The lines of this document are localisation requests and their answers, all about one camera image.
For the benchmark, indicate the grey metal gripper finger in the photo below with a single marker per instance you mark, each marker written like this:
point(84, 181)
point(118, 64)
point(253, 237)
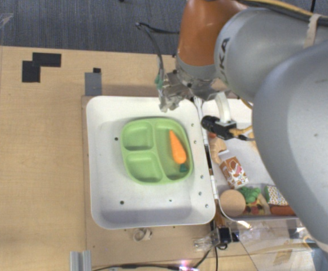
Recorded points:
point(175, 102)
point(163, 104)

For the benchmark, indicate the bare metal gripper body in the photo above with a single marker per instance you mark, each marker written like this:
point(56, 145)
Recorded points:
point(180, 87)

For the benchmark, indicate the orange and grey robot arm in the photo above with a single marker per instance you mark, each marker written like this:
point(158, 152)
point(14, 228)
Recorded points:
point(265, 52)

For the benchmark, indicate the orange carrot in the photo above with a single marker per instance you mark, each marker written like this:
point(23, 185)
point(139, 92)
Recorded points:
point(177, 150)

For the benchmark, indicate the thin black and white rod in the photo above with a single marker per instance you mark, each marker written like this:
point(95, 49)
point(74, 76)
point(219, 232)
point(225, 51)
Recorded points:
point(207, 148)

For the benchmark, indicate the tan toy bread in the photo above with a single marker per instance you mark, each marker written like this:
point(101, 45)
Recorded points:
point(218, 148)

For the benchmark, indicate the green divided plate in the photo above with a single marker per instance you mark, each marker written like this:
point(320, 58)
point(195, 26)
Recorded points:
point(141, 165)

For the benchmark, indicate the white plastic tray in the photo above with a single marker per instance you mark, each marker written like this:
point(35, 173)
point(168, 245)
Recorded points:
point(107, 165)
point(245, 151)

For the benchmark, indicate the brown and white carton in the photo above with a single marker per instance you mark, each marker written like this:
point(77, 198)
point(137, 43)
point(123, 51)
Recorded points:
point(234, 172)

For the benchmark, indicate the round tan biscuit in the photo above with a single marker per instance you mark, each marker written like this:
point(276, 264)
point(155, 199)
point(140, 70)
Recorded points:
point(232, 203)

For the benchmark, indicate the green broccoli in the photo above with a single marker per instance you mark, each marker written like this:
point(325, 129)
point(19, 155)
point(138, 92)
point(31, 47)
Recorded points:
point(249, 193)

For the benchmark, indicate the slice of pizza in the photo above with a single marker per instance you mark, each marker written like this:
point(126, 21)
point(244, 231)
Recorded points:
point(257, 207)

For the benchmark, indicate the white patterned packet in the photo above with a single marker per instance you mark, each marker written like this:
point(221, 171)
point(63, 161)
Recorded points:
point(276, 196)

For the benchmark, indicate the red sausage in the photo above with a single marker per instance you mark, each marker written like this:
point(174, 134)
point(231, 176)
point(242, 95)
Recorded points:
point(280, 210)

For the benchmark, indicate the black cylinder on white bracket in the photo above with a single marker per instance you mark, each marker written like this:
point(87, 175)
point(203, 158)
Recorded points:
point(216, 126)

